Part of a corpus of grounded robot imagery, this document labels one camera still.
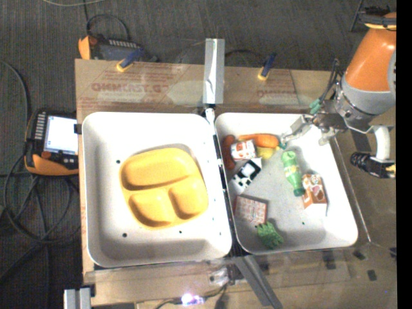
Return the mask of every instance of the green bottle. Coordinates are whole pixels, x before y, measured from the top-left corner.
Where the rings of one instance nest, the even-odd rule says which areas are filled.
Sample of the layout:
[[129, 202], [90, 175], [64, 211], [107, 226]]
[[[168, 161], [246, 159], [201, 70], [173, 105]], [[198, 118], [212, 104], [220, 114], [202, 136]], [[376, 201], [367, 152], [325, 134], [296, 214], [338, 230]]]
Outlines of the green bottle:
[[282, 154], [282, 162], [286, 179], [294, 188], [294, 195], [297, 197], [302, 196], [304, 194], [302, 173], [297, 164], [296, 154], [293, 151], [285, 151]]

